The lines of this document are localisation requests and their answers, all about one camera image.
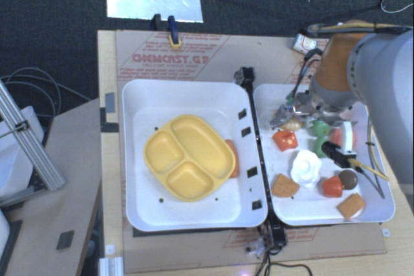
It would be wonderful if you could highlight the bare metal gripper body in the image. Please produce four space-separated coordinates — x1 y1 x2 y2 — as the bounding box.
290 92 358 126

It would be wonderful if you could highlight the beige toy onion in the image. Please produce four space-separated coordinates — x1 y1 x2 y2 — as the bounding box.
279 117 304 133

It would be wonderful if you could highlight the orange carton with yellow star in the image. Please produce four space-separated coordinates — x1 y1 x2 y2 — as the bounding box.
272 129 299 153

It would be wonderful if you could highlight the thin black rod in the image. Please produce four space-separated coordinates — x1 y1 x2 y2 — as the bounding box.
245 82 276 224

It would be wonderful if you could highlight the red orange toy fruit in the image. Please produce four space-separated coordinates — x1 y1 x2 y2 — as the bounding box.
331 127 357 150

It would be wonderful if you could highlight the white fried egg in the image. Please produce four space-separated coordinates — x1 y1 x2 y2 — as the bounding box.
289 149 323 189

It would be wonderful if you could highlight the orange sausage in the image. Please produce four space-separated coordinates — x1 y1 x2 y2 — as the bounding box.
224 138 241 179

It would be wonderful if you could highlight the small white can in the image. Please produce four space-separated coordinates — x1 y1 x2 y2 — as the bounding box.
292 32 318 53

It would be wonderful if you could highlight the brown ball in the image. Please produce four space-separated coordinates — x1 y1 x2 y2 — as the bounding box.
338 169 359 191

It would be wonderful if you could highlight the red toy pepper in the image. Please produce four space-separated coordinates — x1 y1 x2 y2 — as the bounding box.
321 175 344 199

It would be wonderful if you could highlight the white plastic tray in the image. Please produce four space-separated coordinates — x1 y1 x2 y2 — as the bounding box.
122 78 269 233
253 83 397 227

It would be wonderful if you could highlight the yellow divided plate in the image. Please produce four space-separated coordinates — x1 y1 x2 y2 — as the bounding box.
142 114 237 203

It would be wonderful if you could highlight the brown cardboard board red print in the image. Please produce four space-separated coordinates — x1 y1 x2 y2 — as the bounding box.
114 29 388 274

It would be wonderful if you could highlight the black cylinder on white bracket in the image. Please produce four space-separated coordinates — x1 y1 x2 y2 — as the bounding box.
320 121 358 169

